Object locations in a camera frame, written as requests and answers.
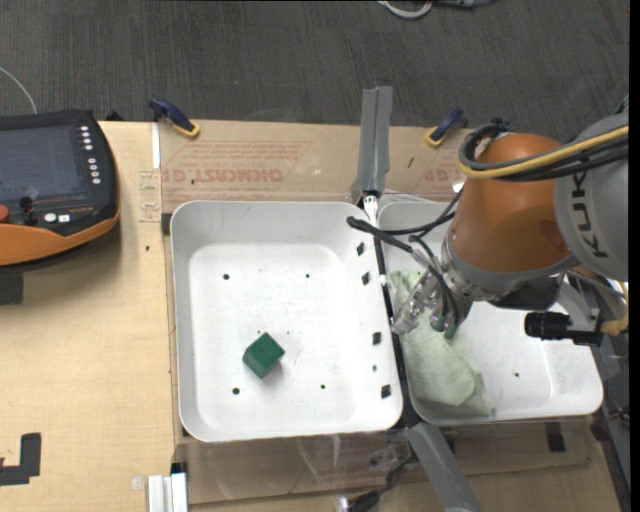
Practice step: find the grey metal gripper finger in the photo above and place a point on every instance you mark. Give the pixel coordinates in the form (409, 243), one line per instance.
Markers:
(403, 322)
(423, 309)

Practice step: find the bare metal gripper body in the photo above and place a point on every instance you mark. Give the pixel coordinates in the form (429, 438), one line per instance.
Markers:
(452, 286)

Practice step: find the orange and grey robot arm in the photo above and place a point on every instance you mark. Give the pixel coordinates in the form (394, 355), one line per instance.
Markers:
(505, 210)

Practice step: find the pale green cloth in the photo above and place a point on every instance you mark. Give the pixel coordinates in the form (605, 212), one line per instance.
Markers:
(440, 365)

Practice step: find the white plastic tray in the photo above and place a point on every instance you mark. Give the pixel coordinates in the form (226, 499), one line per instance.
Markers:
(520, 360)
(280, 310)

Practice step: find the green cube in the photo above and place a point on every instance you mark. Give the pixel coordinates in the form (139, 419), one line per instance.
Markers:
(263, 355)

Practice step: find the brown cardboard board red print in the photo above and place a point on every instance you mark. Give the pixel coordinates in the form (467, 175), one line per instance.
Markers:
(300, 165)

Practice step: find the black cylinder on white bracket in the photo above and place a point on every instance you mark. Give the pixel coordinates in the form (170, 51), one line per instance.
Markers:
(547, 326)

